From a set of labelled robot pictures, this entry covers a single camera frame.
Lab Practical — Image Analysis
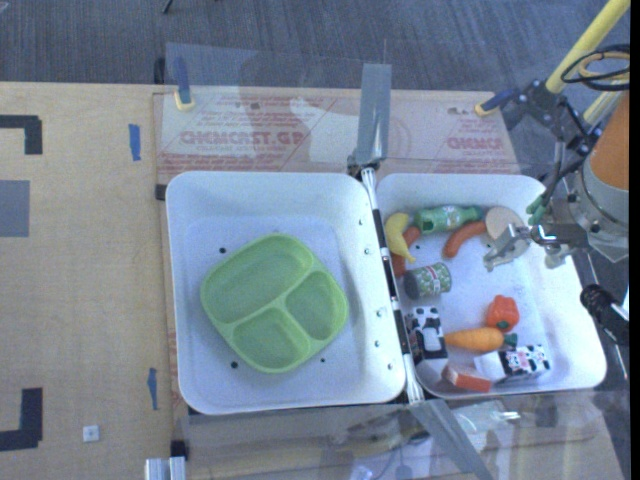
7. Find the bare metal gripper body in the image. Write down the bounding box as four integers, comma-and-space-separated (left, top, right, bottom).
529, 192, 630, 264

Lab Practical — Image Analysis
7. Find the beige round biscuit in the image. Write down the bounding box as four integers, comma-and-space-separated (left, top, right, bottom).
484, 205, 526, 242

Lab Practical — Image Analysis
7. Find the orange sausage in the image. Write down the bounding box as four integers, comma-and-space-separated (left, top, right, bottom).
442, 219, 489, 260

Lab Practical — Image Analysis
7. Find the green plastic bottle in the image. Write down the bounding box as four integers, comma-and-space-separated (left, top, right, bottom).
412, 203, 486, 235

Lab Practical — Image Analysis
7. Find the orange bell pepper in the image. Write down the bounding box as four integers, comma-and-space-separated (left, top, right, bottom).
485, 294, 522, 333

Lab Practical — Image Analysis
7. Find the white plastic tray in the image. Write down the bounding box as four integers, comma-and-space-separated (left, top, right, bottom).
164, 169, 408, 416
374, 172, 609, 401

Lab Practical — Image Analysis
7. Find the green can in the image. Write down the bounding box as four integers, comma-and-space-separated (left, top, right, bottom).
402, 261, 453, 301

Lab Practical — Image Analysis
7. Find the orange carrot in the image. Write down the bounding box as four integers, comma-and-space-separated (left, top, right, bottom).
443, 326, 519, 354

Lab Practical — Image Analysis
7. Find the pink cow print carton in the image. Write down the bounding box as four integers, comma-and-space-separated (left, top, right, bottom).
473, 343, 553, 385

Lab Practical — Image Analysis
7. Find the red sausage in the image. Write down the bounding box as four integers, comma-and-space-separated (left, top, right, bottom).
390, 225, 423, 278

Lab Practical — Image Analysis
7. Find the yellow banana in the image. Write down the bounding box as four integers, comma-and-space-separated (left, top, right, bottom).
383, 211, 417, 265

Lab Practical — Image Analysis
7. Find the black and white cow carton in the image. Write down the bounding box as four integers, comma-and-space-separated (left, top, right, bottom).
406, 306, 450, 367

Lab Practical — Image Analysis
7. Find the thin black and white rod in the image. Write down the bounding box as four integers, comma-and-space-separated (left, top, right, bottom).
359, 167, 426, 404

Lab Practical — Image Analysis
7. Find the brown bread slice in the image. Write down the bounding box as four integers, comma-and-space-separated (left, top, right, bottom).
440, 363, 494, 395

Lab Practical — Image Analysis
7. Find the green divided plate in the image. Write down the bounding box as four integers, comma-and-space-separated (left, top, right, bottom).
199, 232, 350, 375

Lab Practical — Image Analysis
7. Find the brown cardboard board red print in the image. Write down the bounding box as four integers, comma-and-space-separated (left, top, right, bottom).
152, 85, 601, 447

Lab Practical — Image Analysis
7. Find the black cylinder on white bracket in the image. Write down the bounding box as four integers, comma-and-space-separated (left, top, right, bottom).
579, 283, 630, 347

